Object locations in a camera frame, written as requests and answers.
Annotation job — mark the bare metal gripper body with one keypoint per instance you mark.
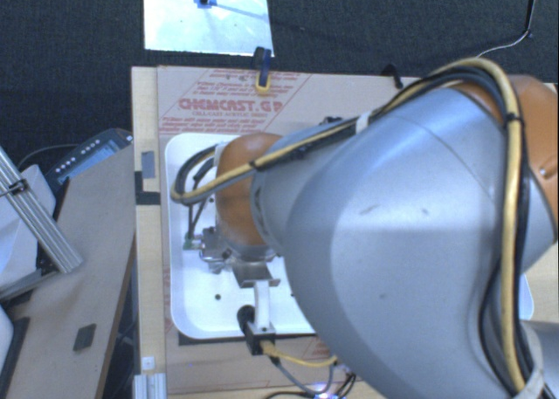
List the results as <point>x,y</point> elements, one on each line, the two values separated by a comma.
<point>218,249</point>

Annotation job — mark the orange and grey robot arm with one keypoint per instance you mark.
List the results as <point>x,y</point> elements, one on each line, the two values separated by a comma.
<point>393,235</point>

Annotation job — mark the white plastic tray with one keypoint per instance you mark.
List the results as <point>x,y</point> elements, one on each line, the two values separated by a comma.
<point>196,292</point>

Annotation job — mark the brown cardboard board red print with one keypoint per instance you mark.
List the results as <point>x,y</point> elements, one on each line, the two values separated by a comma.
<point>332,91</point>

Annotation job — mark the black cylinder on white bracket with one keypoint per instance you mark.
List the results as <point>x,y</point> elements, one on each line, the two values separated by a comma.
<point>261,301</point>

